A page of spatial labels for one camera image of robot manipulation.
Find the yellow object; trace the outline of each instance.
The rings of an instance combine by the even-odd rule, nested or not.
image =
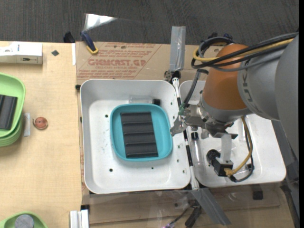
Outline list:
[[[274,47],[278,47],[278,46],[282,46],[282,45],[285,45],[285,44],[289,44],[293,39],[288,39],[288,40],[284,40],[284,41],[280,41],[280,42],[277,42],[277,43],[274,43],[274,44],[271,44],[271,45],[268,45],[268,46],[264,46],[264,47],[261,47],[261,48],[258,48],[258,49],[254,49],[254,50],[251,50],[251,51],[248,51],[248,52],[245,52],[245,53],[242,53],[240,55],[237,55],[237,57],[241,57],[241,56],[247,56],[247,55],[250,55],[252,53],[256,53],[256,52],[260,52],[260,51],[265,51],[267,49],[271,49],[271,48],[274,48]],[[194,50],[193,52],[193,58],[197,61],[200,61],[200,62],[209,62],[209,61],[212,61],[212,60],[215,60],[215,59],[218,59],[218,57],[210,57],[210,58],[203,58],[203,57],[198,57],[196,55],[197,51],[198,51],[198,47]]]
[[[225,171],[225,173],[228,177],[237,173],[246,164],[246,162],[249,160],[249,158],[252,154],[252,140],[251,140],[251,136],[250,136],[250,132],[249,132],[247,123],[245,121],[245,117],[243,117],[243,116],[242,116],[242,121],[243,121],[243,124],[244,124],[244,129],[245,129],[245,131],[247,133],[247,136],[248,136],[250,151],[249,151],[247,157],[244,159],[244,161],[238,167],[236,167],[234,170],[232,170],[230,168],[224,168],[224,171]]]
[[[92,54],[92,55],[96,55],[98,53],[98,48],[96,48],[95,51],[92,51],[91,48],[89,46],[86,46],[86,49],[88,49],[88,51]]]

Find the cable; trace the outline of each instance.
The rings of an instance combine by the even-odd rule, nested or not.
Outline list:
[[[243,67],[237,67],[237,68],[220,68],[220,67],[214,67],[214,69],[218,70],[218,71],[222,71],[222,72],[235,72],[235,71],[239,71],[239,70],[243,70],[243,69],[247,69],[250,67],[255,67],[259,64],[263,64],[263,63],[269,63],[271,61],[277,60],[281,57],[281,55],[277,56],[277,57],[273,57],[271,59],[268,60],[263,60],[263,61],[259,61],[259,62],[255,62],[255,63],[251,63],[249,65],[245,65]]]
[[[204,58],[204,53],[205,51],[211,46],[214,45],[215,43],[219,42],[224,42],[227,45],[230,43],[234,43],[233,40],[227,38],[227,37],[213,37],[209,38],[207,40],[204,40],[198,47],[198,54],[201,58]]]
[[[183,217],[183,215],[187,212],[187,210],[190,208],[191,206],[187,207],[175,220],[171,221],[169,224],[165,225],[163,228],[173,228],[174,223],[177,222],[181,217]]]
[[[234,57],[242,57],[242,56],[247,56],[250,55],[252,53],[256,53],[256,52],[261,52],[261,51],[265,51],[271,48],[275,48],[275,47],[279,47],[282,45],[288,45],[293,39],[288,39],[288,40],[284,40],[284,41],[280,41],[280,42],[276,42],[267,46],[260,46],[258,48],[255,49],[249,49],[250,47],[247,47],[245,49],[239,50],[237,52],[234,53],[230,53],[228,55],[222,56],[222,57],[210,57],[210,58],[201,58],[196,56],[196,52],[198,50],[198,48],[193,52],[193,58],[197,61],[200,62],[206,62],[206,65],[212,65],[215,64],[216,62],[220,62],[226,59],[230,59],[230,58],[234,58]]]
[[[245,118],[243,116],[241,118],[242,118],[242,121],[243,121],[245,132],[247,132],[247,135],[248,135],[248,141],[249,141],[249,145],[250,145],[250,151],[249,151],[247,157],[243,160],[243,162],[238,167],[236,167],[235,169],[232,170],[230,168],[224,168],[224,171],[225,171],[225,173],[226,173],[226,175],[228,177],[236,174],[246,164],[246,162],[249,160],[249,158],[250,158],[250,156],[252,154],[252,146],[253,146],[253,144],[252,144],[252,140],[251,140],[251,135],[250,135],[247,123],[245,121]]]
[[[250,151],[250,144],[249,144],[249,140],[248,140],[248,134],[247,134],[246,131],[245,131],[245,139],[246,139],[247,148],[248,148],[248,150]],[[249,171],[249,173],[248,173],[247,176],[245,176],[245,177],[243,177],[243,178],[241,178],[241,179],[236,179],[236,178],[232,175],[232,176],[230,176],[230,180],[232,180],[233,182],[242,182],[242,181],[247,180],[247,179],[252,175],[253,170],[254,170],[254,168],[255,168],[255,167],[254,167],[254,164],[253,164],[253,157],[252,157],[252,154],[251,154],[251,156],[250,156],[250,161],[251,161],[251,169],[250,169],[250,171]]]
[[[279,45],[274,45],[275,43],[279,43],[279,42],[284,42],[286,40],[289,40],[289,39],[293,39],[294,37],[296,37],[299,33],[293,33],[293,34],[289,34],[289,35],[284,35],[284,36],[280,36],[280,37],[277,37],[277,38],[273,38],[273,39],[270,39],[270,40],[267,40],[267,41],[264,41],[264,42],[261,42],[259,44],[256,44],[256,45],[253,45],[253,46],[250,46],[250,47],[247,47],[245,49],[241,49],[239,51],[236,51],[236,52],[233,52],[233,53],[230,53],[230,54],[227,54],[225,56],[222,56],[222,57],[216,57],[216,58],[212,58],[213,60],[210,60],[211,58],[202,58],[204,59],[206,62],[204,63],[205,66],[210,66],[210,65],[213,65],[217,62],[220,62],[220,61],[223,61],[225,59],[230,59],[230,58],[233,58],[233,57],[236,57],[236,56],[240,56],[240,55],[243,55],[243,53],[246,53],[246,52],[250,52],[252,53],[253,50],[255,49],[259,49],[259,48],[263,48],[265,46],[279,46]],[[197,56],[196,56],[196,52],[197,50],[195,50],[193,52],[193,58],[195,60],[197,60]]]
[[[192,96],[192,94],[194,92],[195,86],[196,86],[199,78],[200,78],[200,71],[197,70],[196,74],[195,74],[195,77],[194,77],[194,79],[192,81],[191,88],[190,88],[190,90],[189,90],[189,92],[188,92],[188,94],[187,94],[184,102],[180,105],[178,115],[182,115],[183,114],[183,112],[185,110],[185,107],[187,106],[189,100],[191,99],[191,96]]]
[[[219,68],[219,67],[228,66],[228,65],[231,65],[231,64],[247,61],[247,60],[252,59],[254,57],[259,57],[259,56],[262,56],[262,55],[265,55],[265,54],[269,54],[269,53],[272,53],[272,52],[275,52],[275,51],[279,51],[281,49],[284,49],[285,47],[286,47],[286,45],[283,45],[283,46],[280,46],[280,47],[277,47],[277,48],[272,48],[272,49],[268,49],[268,50],[265,50],[265,51],[260,51],[260,52],[257,52],[255,54],[248,55],[248,56],[245,56],[243,58],[240,58],[240,59],[237,59],[237,60],[234,60],[234,61],[231,61],[231,62],[216,64],[216,65],[213,65],[213,66],[210,66],[210,67]]]

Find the green bowl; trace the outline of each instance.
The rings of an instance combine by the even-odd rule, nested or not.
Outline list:
[[[0,221],[0,228],[15,228],[16,219],[20,215],[30,215],[34,219],[34,228],[48,228],[48,226],[37,214],[29,211],[14,214],[3,221]]]
[[[17,105],[10,130],[0,129],[0,138],[11,134],[20,119],[25,99],[25,86],[22,81],[12,75],[0,73],[0,95],[17,97]]]
[[[5,136],[3,138],[0,138],[0,147],[8,146],[13,144],[19,137],[22,132],[22,118],[18,121],[18,125],[14,132],[9,134],[8,136]]]

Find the black connector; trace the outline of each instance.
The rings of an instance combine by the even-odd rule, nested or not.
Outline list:
[[[185,226],[187,228],[192,228],[194,226],[195,221],[198,219],[200,215],[201,215],[201,206],[199,206],[198,208],[194,208],[193,212],[186,220]]]
[[[217,150],[209,150],[207,153],[207,160],[209,164],[211,164],[214,167],[215,173],[219,177],[226,177],[226,172],[224,171],[225,168],[232,169],[233,168],[233,162],[232,161],[226,161],[226,163],[220,163],[216,158],[220,157],[220,152]]]
[[[65,43],[75,43],[75,39],[73,38],[70,31],[68,31],[65,36],[63,36],[63,42]]]

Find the gray carpet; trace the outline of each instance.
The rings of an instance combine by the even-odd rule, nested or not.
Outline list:
[[[0,40],[8,41],[63,42],[67,31],[79,40],[84,13],[144,21],[149,28],[137,30],[124,20],[115,30],[91,30],[95,41],[170,43],[171,26],[186,26],[186,44],[217,32],[252,45],[299,27],[299,0],[0,0],[0,5]]]

